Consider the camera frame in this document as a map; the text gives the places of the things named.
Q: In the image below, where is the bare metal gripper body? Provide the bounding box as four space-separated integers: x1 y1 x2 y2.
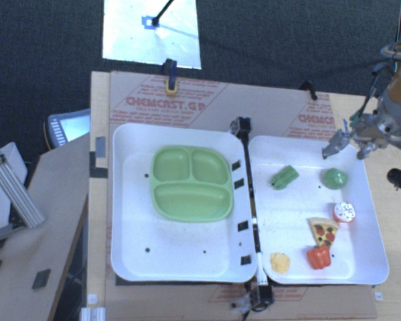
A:
349 112 401 151

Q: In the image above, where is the green round toy vegetable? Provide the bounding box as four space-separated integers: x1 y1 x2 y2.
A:
321 167 349 191

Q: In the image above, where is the green toy pepper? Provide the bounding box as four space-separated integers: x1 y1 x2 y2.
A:
270 164 301 191

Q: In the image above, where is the white plastic tray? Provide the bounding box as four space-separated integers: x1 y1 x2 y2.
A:
241 134 396 290
105 122 265 288

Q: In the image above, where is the toy pizza slice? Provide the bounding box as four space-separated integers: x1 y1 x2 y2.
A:
305 216 341 249

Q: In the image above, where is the thin black and white rod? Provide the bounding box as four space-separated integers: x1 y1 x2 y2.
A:
233 133 272 285

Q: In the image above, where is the red toy pepper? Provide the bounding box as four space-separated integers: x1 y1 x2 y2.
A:
305 244 333 271

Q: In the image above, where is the brown cardboard board red print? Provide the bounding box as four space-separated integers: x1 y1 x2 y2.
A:
97 70 390 321

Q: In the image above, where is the yellow toy food lump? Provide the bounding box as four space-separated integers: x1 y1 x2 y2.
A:
268 251 292 275

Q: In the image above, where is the green divided plate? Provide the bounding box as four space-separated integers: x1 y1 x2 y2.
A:
148 144 236 225

